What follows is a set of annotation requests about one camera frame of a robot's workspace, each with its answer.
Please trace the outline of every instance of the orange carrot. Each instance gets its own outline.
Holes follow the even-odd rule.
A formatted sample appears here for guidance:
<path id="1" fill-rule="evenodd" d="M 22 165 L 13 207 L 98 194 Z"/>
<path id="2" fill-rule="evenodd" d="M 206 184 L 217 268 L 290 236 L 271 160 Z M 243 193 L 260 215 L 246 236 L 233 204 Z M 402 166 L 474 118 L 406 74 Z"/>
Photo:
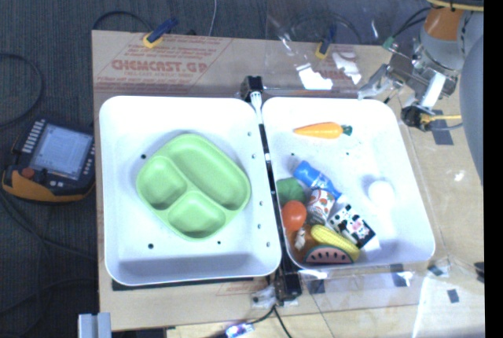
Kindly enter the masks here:
<path id="1" fill-rule="evenodd" d="M 341 134 L 351 135 L 353 127 L 340 126 L 334 122 L 316 123 L 309 126 L 298 127 L 293 131 L 296 134 L 318 138 L 338 138 Z"/>

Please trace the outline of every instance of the table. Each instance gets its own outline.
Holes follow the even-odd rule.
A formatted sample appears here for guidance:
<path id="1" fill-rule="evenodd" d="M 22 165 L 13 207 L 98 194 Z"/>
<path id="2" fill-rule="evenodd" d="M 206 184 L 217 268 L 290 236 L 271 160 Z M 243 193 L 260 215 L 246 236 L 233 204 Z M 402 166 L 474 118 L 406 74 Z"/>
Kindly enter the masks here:
<path id="1" fill-rule="evenodd" d="M 176 287 L 125 289 L 105 267 L 99 109 L 120 95 L 239 97 L 248 75 L 262 76 L 271 91 L 303 90 L 299 69 L 315 45 L 294 43 L 293 55 L 280 42 L 165 35 L 154 50 L 141 34 L 93 31 L 94 124 L 97 146 L 97 230 L 101 312 L 111 314 L 112 330 L 167 328 L 169 337 L 205 337 L 237 320 L 261 317 L 251 294 L 265 278 Z M 350 58 L 363 77 L 373 74 L 391 54 L 379 46 L 334 46 Z M 356 88 L 330 58 L 317 70 L 333 81 L 320 96 L 355 97 Z M 399 115 L 406 88 L 389 105 Z M 458 114 L 457 94 L 439 102 Z M 431 133 L 401 124 L 401 132 L 425 202 L 437 245 L 427 266 L 391 274 L 341 274 L 322 285 L 304 281 L 303 294 L 279 308 L 290 333 L 302 336 L 455 336 L 485 331 L 484 284 L 474 263 L 484 261 L 483 189 L 462 129 L 451 132 L 452 145 L 436 145 Z M 274 316 L 250 336 L 284 336 Z"/>

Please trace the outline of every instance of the red tomato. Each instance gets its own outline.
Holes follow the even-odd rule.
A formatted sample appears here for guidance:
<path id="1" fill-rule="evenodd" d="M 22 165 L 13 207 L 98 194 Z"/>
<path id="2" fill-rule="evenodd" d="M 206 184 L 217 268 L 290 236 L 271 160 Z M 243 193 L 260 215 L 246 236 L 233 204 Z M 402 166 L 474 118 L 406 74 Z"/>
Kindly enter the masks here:
<path id="1" fill-rule="evenodd" d="M 290 200 L 281 209 L 281 218 L 286 230 L 299 230 L 307 217 L 306 206 L 297 200 Z"/>

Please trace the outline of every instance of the white round object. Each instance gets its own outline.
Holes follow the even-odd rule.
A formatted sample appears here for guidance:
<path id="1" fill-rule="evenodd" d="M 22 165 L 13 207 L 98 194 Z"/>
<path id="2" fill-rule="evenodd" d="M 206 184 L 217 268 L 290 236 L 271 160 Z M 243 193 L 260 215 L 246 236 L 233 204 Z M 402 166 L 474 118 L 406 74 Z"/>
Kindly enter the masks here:
<path id="1" fill-rule="evenodd" d="M 395 191 L 390 183 L 384 180 L 376 180 L 369 186 L 369 198 L 377 205 L 393 205 L 395 203 Z"/>

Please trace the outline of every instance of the gray carpet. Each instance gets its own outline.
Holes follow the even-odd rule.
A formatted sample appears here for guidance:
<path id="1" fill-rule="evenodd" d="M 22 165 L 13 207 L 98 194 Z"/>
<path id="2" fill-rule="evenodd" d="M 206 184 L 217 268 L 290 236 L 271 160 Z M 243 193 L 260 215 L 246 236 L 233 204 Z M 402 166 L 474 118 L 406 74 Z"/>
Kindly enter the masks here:
<path id="1" fill-rule="evenodd" d="M 282 17 L 293 2 L 294 17 Z M 95 24 L 111 11 L 133 13 L 150 26 L 175 16 L 174 33 L 207 35 L 211 29 L 214 36 L 249 39 L 277 38 L 278 29 L 267 20 L 274 15 L 285 24 L 303 23 L 298 40 L 317 37 L 319 13 L 336 13 L 359 37 L 341 32 L 337 42 L 381 44 L 425 6 L 424 0 L 218 0 L 211 29 L 213 0 L 0 0 L 0 52 L 24 57 L 43 77 L 35 107 L 0 128 L 0 163 L 10 161 L 12 143 L 37 114 L 78 125 L 92 121 L 91 29 L 147 30 L 127 14 L 105 15 Z M 404 43 L 416 32 L 404 34 Z M 37 82 L 30 64 L 0 56 L 0 124 L 30 107 Z M 0 207 L 0 337 L 77 336 L 78 314 L 98 311 L 93 194 L 55 208 L 7 199 Z"/>

